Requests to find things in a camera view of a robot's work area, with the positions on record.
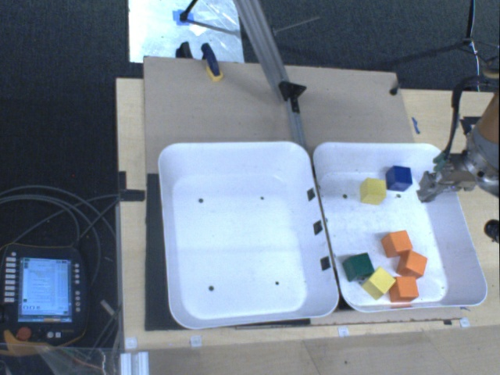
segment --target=emergency stop button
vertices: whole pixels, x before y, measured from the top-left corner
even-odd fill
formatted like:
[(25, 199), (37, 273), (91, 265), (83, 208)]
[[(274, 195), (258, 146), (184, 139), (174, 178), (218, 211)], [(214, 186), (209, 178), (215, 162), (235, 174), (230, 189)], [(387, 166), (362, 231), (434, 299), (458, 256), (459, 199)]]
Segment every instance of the emergency stop button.
[(18, 341), (27, 341), (27, 340), (29, 340), (29, 338), (31, 338), (31, 335), (32, 335), (32, 332), (31, 332), (31, 329), (29, 327), (21, 327), (17, 331), (16, 339)]

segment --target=wooden table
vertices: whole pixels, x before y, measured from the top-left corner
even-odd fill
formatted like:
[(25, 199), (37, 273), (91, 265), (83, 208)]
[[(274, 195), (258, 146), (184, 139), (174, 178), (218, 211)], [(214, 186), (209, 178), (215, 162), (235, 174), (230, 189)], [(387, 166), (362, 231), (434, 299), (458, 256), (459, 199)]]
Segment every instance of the wooden table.
[[(242, 73), (247, 70), (256, 71), (255, 66), (238, 65)], [(291, 71), (294, 74), (301, 73), (301, 69), (297, 67), (292, 68)], [(304, 69), (308, 77), (314, 77), (315, 72), (315, 69)], [(331, 70), (332, 77), (357, 76), (352, 74), (353, 72)], [(320, 73), (322, 78), (325, 76), (324, 70), (317, 70), (317, 73)], [(127, 187), (141, 190), (146, 189), (144, 90), (143, 80), (119, 79), (116, 82), (119, 168), (120, 171), (127, 172)], [(445, 146), (452, 114), (449, 109), (451, 92), (402, 90), (398, 95), (401, 95), (404, 101), (407, 120), (405, 129), (412, 133), (412, 139), (415, 142), (431, 143), (440, 148)], [(479, 116), (490, 99), (491, 94), (464, 93), (462, 114)], [(182, 109), (188, 109), (188, 106), (189, 102), (186, 102), (186, 106)], [(418, 121), (420, 134), (416, 134), (413, 130), (412, 117)], [(464, 146), (465, 138), (458, 132), (454, 150), (460, 151)], [(144, 329), (145, 202), (122, 202), (120, 205), (120, 294), (123, 299), (123, 339), (126, 349), (133, 351), (173, 348), (175, 352), (151, 353), (152, 368), (168, 358), (171, 365), (167, 367), (172, 369), (172, 372), (165, 372), (164, 368), (162, 373), (181, 373), (176, 372), (175, 369), (179, 369), (179, 366), (184, 364), (193, 366), (190, 367), (191, 371), (184, 371), (184, 373), (226, 373), (224, 360), (232, 353), (237, 354), (240, 361), (245, 360), (243, 357), (247, 357), (246, 363), (262, 363), (263, 356), (271, 361), (271, 366), (263, 364), (262, 368), (257, 366), (262, 372), (259, 372), (259, 368), (257, 370), (254, 368), (255, 372), (242, 373), (266, 373), (270, 369), (276, 371), (279, 369), (283, 373), (330, 373), (328, 371), (336, 369), (342, 373), (342, 370), (348, 368), (348, 364), (344, 364), (344, 368), (338, 362), (331, 362), (325, 355), (325, 351), (329, 351), (330, 348), (342, 349), (344, 345), (348, 350), (351, 349), (350, 352), (358, 349), (370, 352), (367, 354), (371, 359), (366, 361), (366, 365), (371, 366), (370, 363), (375, 359), (373, 355), (378, 354), (379, 358), (382, 358), (386, 354), (383, 353), (381, 346), (392, 346), (401, 350), (405, 341), (412, 341), (406, 345), (407, 349), (411, 350), (411, 346), (412, 348), (417, 346), (431, 362), (446, 364), (444, 367), (435, 366), (442, 370), (445, 368), (444, 372), (435, 373), (467, 373), (463, 371), (469, 367), (465, 364), (454, 363), (460, 363), (460, 360), (463, 361), (470, 356), (466, 354), (470, 343), (482, 348), (482, 355), (478, 357), (482, 357), (481, 362), (486, 366), (485, 368), (496, 365), (498, 363), (497, 349), (491, 350), (490, 346), (491, 343), (498, 346), (500, 341), (498, 338), (500, 334), (498, 244), (488, 240), (484, 235), (483, 227), (488, 220), (498, 218), (498, 199), (476, 189), (472, 192), (460, 192), (460, 201), (484, 275), (487, 278), (487, 298), (477, 307), (415, 309), (375, 314), (334, 312), (328, 317), (313, 320), (312, 326), (306, 327), (245, 330), (225, 327), (211, 330), (149, 332)], [(469, 330), (462, 329), (460, 326), (460, 319), (463, 317), (469, 320), (471, 326)], [(449, 321), (448, 324), (444, 324), (443, 320), (450, 320), (451, 324)], [(342, 333), (346, 327), (351, 336), (364, 336), (350, 337), (348, 341), (343, 341), (344, 338), (339, 340), (339, 328)], [(190, 348), (192, 336), (202, 336), (203, 354), (200, 350)], [(373, 343), (379, 345), (380, 352), (373, 351)], [(464, 351), (459, 354), (457, 349), (460, 348)], [(209, 364), (206, 365), (209, 365), (210, 370), (202, 365), (204, 360), (208, 360), (206, 363)], [(417, 361), (413, 365), (416, 368), (423, 368)], [(362, 359), (358, 359), (357, 362), (359, 365), (363, 364)], [(227, 368), (227, 373), (230, 373), (230, 367)]]

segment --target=orange cube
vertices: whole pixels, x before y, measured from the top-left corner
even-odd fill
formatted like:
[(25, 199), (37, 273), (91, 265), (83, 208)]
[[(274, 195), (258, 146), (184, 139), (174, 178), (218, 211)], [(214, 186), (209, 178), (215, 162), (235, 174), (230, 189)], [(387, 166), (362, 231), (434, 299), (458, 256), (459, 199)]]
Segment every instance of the orange cube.
[(415, 277), (396, 277), (396, 283), (389, 289), (389, 296), (393, 303), (411, 302), (419, 297)]
[(404, 277), (420, 278), (425, 272), (426, 265), (427, 257), (410, 250), (401, 254), (396, 272)]
[(382, 246), (384, 246), (385, 255), (387, 257), (397, 257), (413, 248), (406, 230), (391, 232), (385, 235), (382, 238)]

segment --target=black carpet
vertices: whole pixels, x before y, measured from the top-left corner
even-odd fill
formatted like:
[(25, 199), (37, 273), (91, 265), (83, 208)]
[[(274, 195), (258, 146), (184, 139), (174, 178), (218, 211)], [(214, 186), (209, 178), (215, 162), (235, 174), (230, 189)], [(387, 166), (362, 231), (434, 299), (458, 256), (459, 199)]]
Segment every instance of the black carpet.
[[(498, 45), (498, 1), (477, 0), (477, 41)], [(262, 0), (262, 6), (278, 29), (320, 16), (277, 35), (287, 64), (395, 71), (404, 88), (447, 90), (476, 72), (470, 49), (457, 45), (470, 0)], [(83, 198), (117, 193), (114, 81), (142, 76), (142, 65), (128, 61), (127, 21), (127, 0), (0, 0), (0, 191), (45, 184)], [(485, 57), (498, 54), (495, 46), (477, 47)], [(244, 48), (255, 61), (247, 41)], [(37, 205), (0, 207), (0, 245), (38, 218)], [(115, 245), (104, 239), (107, 259), (81, 346), (92, 346), (109, 318), (99, 302), (117, 308)]]

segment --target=robotic end effector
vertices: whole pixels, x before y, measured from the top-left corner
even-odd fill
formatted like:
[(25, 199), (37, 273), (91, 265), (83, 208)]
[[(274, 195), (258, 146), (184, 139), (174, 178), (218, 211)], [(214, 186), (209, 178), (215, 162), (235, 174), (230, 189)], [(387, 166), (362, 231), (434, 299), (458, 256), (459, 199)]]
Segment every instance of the robotic end effector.
[[(471, 191), (476, 185), (498, 197), (498, 92), (477, 125), (467, 134), (466, 149), (461, 154), (449, 152), (458, 123), (458, 100), (453, 104), (456, 106), (453, 107), (455, 113), (450, 142), (434, 160), (437, 164), (435, 172), (423, 175), (418, 197), (421, 202), (432, 202), (443, 191)], [(495, 233), (490, 235), (487, 232), (488, 236), (498, 241), (498, 224)]]

